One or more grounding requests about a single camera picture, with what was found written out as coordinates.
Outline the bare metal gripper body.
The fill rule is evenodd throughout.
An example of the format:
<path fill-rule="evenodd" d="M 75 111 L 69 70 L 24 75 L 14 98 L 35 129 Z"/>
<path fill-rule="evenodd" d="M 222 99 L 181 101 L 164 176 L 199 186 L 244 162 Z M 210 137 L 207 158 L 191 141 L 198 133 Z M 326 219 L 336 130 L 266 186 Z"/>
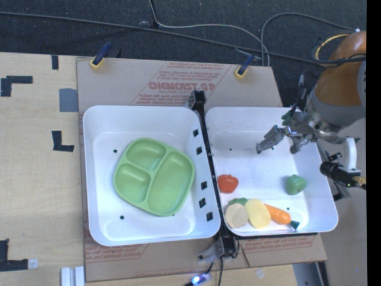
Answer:
<path fill-rule="evenodd" d="M 341 127 L 331 125 L 321 118 L 317 112 L 308 114 L 304 111 L 288 111 L 284 115 L 284 133 L 294 139 L 315 142 L 318 139 L 331 144 L 341 144 L 338 135 Z"/>

